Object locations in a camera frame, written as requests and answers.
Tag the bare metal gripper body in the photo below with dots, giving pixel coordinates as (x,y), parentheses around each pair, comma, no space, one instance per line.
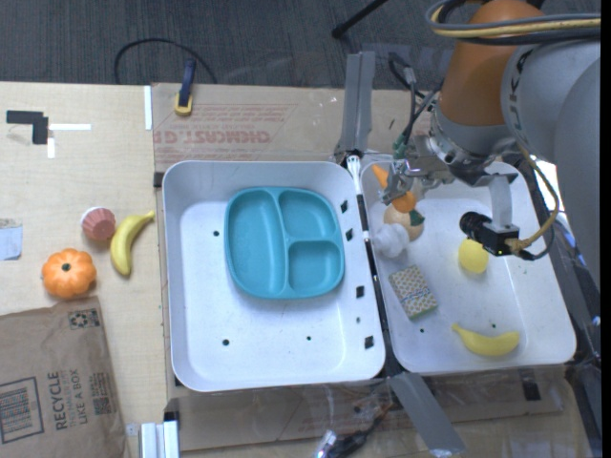
(446,162)

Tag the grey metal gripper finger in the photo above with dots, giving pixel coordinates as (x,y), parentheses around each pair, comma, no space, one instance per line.
(425,182)
(396,181)

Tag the orange carrot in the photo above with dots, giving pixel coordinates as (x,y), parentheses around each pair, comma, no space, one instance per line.
(405,202)

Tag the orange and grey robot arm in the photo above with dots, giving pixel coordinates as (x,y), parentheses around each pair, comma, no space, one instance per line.
(482,79)

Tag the thin black and white rod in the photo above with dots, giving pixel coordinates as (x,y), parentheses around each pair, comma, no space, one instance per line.
(363,208)

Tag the white garlic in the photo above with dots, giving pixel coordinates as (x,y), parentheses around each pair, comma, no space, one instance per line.
(391,241)

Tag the yellow lemon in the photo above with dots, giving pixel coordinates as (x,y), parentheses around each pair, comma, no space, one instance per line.
(472,256)

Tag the patterned small carton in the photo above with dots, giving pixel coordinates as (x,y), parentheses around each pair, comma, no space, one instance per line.
(413,291)

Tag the white plastic tray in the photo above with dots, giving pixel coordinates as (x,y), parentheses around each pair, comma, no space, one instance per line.
(477,303)
(267,341)

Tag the blue divided plate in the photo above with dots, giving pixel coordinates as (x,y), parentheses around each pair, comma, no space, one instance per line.
(258,246)

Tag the brown cardboard board, red print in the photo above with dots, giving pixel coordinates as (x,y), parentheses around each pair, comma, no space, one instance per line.
(238,127)

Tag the yellow banana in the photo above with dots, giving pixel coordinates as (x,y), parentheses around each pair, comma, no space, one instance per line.
(487,344)
(125,243)

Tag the pink cupcake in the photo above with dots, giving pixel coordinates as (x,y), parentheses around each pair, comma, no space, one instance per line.
(99,223)

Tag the orange pumpkin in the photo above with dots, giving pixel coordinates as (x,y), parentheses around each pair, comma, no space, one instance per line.
(69,273)

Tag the brown paper mailer bag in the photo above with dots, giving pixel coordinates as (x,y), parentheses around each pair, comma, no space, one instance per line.
(52,384)

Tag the black cylinder on white bracket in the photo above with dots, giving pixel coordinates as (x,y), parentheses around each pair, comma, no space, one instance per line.
(491,236)

